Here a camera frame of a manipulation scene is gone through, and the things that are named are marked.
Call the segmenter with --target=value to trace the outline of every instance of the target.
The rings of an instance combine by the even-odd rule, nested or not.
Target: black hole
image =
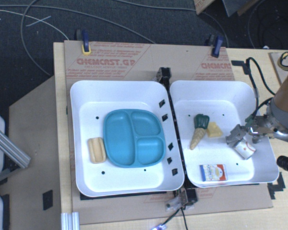
[[[163,115],[163,116],[162,116],[162,121],[167,120],[167,118],[168,118],[168,115],[167,115],[167,114]]]
[[[173,161],[172,158],[168,158],[167,160],[168,160],[168,164],[172,163]]]
[[[173,143],[171,143],[171,144],[168,145],[168,149],[169,149],[170,151],[173,149],[173,147],[174,147],[174,146],[173,146]]]
[[[165,100],[159,102],[159,107],[161,108],[165,104]]]
[[[178,170],[177,170],[177,169],[172,169],[172,174],[173,174],[173,175],[178,174]]]

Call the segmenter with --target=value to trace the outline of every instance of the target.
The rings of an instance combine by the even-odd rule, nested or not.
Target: blue plate
[[[147,167],[159,163],[165,156],[161,123],[149,111],[112,111],[105,118],[103,133],[107,156],[119,167]]]

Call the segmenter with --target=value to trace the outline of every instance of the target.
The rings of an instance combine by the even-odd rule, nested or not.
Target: yellow sponge
[[[223,135],[223,132],[216,124],[216,122],[209,122],[207,128],[207,135],[208,137],[219,137]]]

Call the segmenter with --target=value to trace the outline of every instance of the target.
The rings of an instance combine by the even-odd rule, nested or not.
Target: blue clamp
[[[211,56],[218,58],[220,54],[220,48],[222,46],[222,43],[224,41],[224,37],[222,36],[217,36],[215,40],[215,46],[212,49]]]
[[[85,56],[88,56],[91,54],[91,47],[88,41],[88,33],[86,30],[82,30],[82,39],[83,39],[83,44],[82,44],[82,53]]]

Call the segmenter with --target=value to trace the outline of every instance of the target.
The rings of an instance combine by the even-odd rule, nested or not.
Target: yellow object
[[[82,48],[82,53],[83,53],[85,56],[89,56],[89,55],[91,54],[91,47],[90,47],[90,45],[88,46],[88,52],[85,52],[83,45],[81,45],[81,48]]]
[[[102,163],[106,160],[106,150],[104,141],[101,137],[88,140],[88,147],[92,163]]]
[[[209,122],[207,128],[207,135],[208,137],[219,137],[223,135],[223,132],[216,124],[216,122]]]
[[[204,128],[196,128],[190,144],[190,149],[193,150],[197,144],[201,141],[201,139],[205,136],[206,129]]]

